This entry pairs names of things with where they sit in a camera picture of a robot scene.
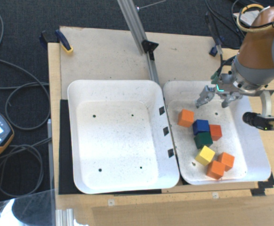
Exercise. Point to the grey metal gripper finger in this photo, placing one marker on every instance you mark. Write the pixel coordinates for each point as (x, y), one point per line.
(205, 95)
(230, 99)

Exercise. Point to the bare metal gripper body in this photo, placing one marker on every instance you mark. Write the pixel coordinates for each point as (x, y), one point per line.
(231, 83)

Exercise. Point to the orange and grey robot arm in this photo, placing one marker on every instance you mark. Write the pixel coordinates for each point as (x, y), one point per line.
(257, 48)

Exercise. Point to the orange cube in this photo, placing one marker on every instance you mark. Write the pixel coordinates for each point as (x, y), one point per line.
(215, 170)
(216, 132)
(185, 118)
(226, 161)

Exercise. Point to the blue cube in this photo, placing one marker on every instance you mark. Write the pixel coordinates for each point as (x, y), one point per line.
(200, 126)

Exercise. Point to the white plastic tray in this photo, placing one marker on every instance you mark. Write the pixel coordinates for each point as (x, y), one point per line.
(115, 138)
(243, 138)

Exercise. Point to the green cube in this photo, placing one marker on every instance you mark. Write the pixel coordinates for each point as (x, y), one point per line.
(203, 140)

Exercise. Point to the yellow cube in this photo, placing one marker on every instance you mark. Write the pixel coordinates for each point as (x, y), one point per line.
(204, 155)

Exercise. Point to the pale flat board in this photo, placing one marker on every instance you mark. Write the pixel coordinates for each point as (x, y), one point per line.
(104, 55)

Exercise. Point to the black cylinder on white bracket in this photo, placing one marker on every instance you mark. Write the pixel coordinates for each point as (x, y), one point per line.
(257, 120)

